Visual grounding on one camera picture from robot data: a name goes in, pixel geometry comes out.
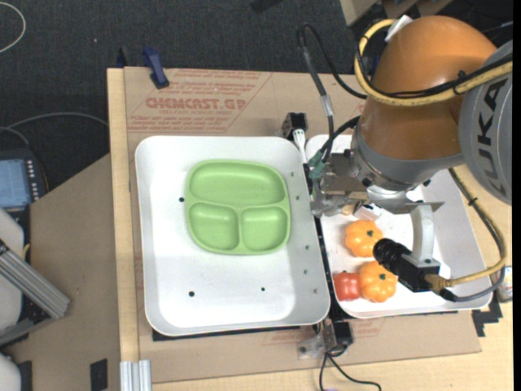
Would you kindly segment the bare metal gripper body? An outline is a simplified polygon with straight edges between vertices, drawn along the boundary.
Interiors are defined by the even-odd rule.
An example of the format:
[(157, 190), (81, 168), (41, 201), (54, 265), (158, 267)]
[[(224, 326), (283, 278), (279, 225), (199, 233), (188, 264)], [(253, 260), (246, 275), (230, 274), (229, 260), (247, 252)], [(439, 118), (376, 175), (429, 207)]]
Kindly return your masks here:
[(401, 160), (378, 153), (334, 153), (317, 180), (317, 200), (336, 200), (339, 212), (358, 201), (394, 213), (408, 213), (406, 192), (422, 183), (422, 161)]

